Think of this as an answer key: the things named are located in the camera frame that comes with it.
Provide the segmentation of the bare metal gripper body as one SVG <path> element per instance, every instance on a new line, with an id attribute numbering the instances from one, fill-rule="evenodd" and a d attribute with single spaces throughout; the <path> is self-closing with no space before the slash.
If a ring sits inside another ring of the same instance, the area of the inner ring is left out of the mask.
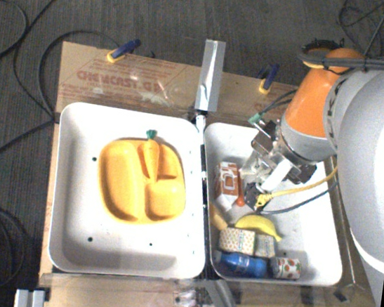
<path id="1" fill-rule="evenodd" d="M 257 161 L 267 174 L 278 169 L 281 162 L 287 161 L 290 169 L 284 174 L 283 181 L 307 183 L 317 169 L 317 161 L 305 159 L 294 152 L 282 136 L 280 125 L 274 121 L 267 124 L 259 120 L 255 127 L 258 130 L 251 146 L 257 156 Z"/>

